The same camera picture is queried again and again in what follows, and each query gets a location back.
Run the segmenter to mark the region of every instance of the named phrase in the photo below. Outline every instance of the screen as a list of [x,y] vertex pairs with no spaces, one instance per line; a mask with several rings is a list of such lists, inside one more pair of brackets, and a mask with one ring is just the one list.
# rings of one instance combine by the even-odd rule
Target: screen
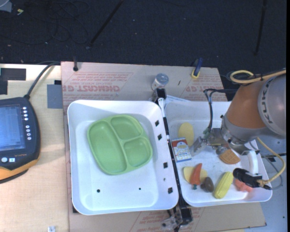
[[19,105],[0,106],[0,151],[25,148]]

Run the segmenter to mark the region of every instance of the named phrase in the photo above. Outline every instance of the divided green plate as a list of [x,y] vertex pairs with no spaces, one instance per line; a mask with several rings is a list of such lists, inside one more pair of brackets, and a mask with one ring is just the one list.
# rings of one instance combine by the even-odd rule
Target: divided green plate
[[115,115],[92,123],[87,130],[91,152],[107,174],[123,174],[147,164],[153,155],[140,122],[130,115]]

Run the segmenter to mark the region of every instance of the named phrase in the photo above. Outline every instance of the black floor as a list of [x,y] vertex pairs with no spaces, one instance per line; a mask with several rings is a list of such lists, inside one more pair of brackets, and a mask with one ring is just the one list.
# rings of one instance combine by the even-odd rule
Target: black floor
[[9,11],[0,7],[0,63],[75,57],[190,66],[203,58],[203,66],[219,69],[225,88],[236,87],[226,78],[231,71],[286,68],[287,0],[120,1],[10,0]]

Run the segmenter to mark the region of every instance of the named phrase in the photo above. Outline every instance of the yellow corn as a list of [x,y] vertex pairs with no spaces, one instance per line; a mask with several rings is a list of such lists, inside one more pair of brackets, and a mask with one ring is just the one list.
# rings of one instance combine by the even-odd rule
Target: yellow corn
[[222,199],[224,196],[226,196],[232,182],[233,174],[231,172],[225,172],[215,189],[215,198]]

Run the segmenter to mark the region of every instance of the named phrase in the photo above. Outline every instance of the brown cookie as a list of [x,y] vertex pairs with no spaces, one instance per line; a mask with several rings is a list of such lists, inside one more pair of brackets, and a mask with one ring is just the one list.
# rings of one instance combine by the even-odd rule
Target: brown cookie
[[231,149],[220,154],[219,158],[226,164],[236,164],[241,160]]

